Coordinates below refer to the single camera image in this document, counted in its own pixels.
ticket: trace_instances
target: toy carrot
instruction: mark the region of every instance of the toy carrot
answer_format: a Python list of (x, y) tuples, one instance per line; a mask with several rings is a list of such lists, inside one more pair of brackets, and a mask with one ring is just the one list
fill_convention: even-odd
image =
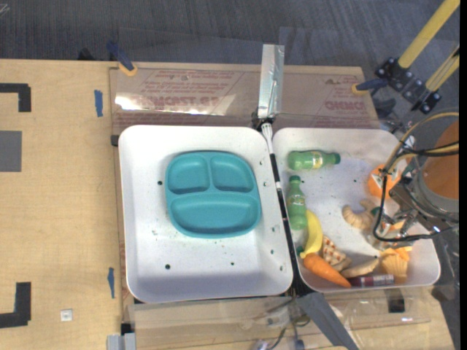
[(309, 253), (304, 259), (305, 267), (316, 276), (322, 277), (341, 287), (350, 288), (349, 281), (316, 253)]

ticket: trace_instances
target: toy food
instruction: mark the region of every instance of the toy food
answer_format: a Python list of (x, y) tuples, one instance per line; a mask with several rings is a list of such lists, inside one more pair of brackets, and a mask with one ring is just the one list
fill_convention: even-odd
[(323, 230), (320, 220), (314, 212), (308, 209), (306, 210), (306, 220), (308, 222), (308, 241), (305, 250), (300, 253), (301, 259), (304, 259), (309, 253), (320, 251), (323, 246)]
[(385, 257), (390, 254), (398, 254), (399, 257), (401, 257), (403, 260), (406, 260), (408, 262), (410, 261), (409, 250), (411, 248), (412, 248), (411, 246), (406, 246), (406, 247), (397, 248), (397, 249), (388, 248), (385, 251), (381, 252), (381, 255)]
[(363, 276), (367, 273), (373, 272), (373, 270), (378, 266), (379, 259), (374, 258), (373, 260), (369, 260), (368, 262), (362, 263), (361, 265), (356, 265), (355, 267), (348, 268), (347, 270), (343, 270), (341, 275), (346, 279), (350, 279), (352, 277)]
[(326, 235), (323, 235), (323, 259), (337, 271), (343, 270), (352, 262)]
[(396, 284), (403, 284), (407, 280), (408, 262), (402, 259), (399, 254), (388, 254), (383, 257), (381, 267), (385, 273), (394, 275)]
[[(379, 175), (381, 170), (385, 167), (385, 165), (378, 165), (369, 175), (368, 177), (368, 189), (370, 193), (378, 198), (381, 198), (382, 195), (382, 178)], [(401, 173), (399, 170), (395, 170), (395, 172), (387, 175), (387, 183), (386, 183), (386, 197), (389, 195), (389, 191), (395, 186), (395, 184), (401, 178)]]
[(342, 208), (342, 216), (351, 226), (360, 230), (365, 230), (366, 228), (369, 228), (373, 222), (374, 215), (371, 213), (371, 210), (376, 206), (367, 198), (360, 201), (360, 205), (365, 208), (365, 211), (355, 213), (349, 205), (346, 205)]
[(316, 276), (326, 279), (341, 287), (350, 288), (352, 285), (338, 271), (336, 271), (329, 263), (316, 253), (309, 253), (304, 259), (305, 267), (313, 272)]

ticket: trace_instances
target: black bracket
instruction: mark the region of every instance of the black bracket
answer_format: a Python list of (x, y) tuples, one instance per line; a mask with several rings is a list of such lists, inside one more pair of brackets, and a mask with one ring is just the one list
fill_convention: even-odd
[(0, 93), (18, 94), (18, 111), (31, 112), (31, 87), (26, 83), (0, 83)]
[(387, 311), (390, 313), (403, 313), (406, 305), (402, 291), (399, 288), (385, 289)]
[(251, 114), (251, 122), (252, 128), (256, 131), (261, 132), (261, 125), (264, 123), (273, 123), (276, 120), (276, 117), (267, 117), (267, 118), (259, 118), (258, 116), (258, 108)]
[(22, 327), (31, 320), (31, 283), (16, 283), (15, 310), (0, 314), (0, 328)]
[(402, 96), (414, 104), (412, 111), (420, 109), (423, 114), (428, 114), (441, 100), (441, 95), (437, 91), (429, 91), (421, 79), (413, 81)]
[(88, 48), (82, 48), (80, 50), (80, 53), (78, 54), (78, 60), (80, 60), (80, 61), (95, 61), (96, 59), (94, 58), (93, 55), (91, 55)]
[(113, 147), (118, 147), (118, 138), (120, 138), (120, 135), (111, 135), (110, 136), (110, 144)]
[(402, 92), (414, 77), (410, 70), (402, 68), (397, 59), (392, 57), (389, 57), (374, 73), (379, 78), (387, 79), (389, 86), (398, 92)]

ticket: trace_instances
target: green bottle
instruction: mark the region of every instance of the green bottle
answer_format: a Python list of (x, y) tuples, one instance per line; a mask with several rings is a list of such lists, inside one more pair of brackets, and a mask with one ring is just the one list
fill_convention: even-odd
[(326, 165), (337, 165), (341, 162), (339, 153), (326, 153), (322, 150), (309, 150), (307, 152), (290, 152), (287, 158), (289, 168), (298, 170), (311, 170)]
[(285, 200), (287, 213), (290, 221), (290, 228), (293, 230), (303, 230), (307, 225), (305, 194), (300, 189), (301, 179), (293, 175), (289, 179), (290, 187)]

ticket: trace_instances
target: floor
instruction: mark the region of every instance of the floor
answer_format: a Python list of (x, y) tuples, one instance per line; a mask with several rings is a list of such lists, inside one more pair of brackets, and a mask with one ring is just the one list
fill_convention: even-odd
[[(263, 43), (285, 46), (286, 64), (360, 66), (366, 79), (410, 45), (443, 0), (0, 0), (0, 58), (77, 59), (87, 48), (108, 60), (113, 40), (137, 61), (260, 63)], [(422, 80), (460, 42), (457, 9), (412, 64)], [(439, 88), (435, 111), (459, 107), (459, 71)], [(389, 87), (384, 123), (407, 126), (425, 115)], [(434, 126), (424, 138), (436, 140)], [(438, 298), (460, 348), (459, 238), (438, 240)]]

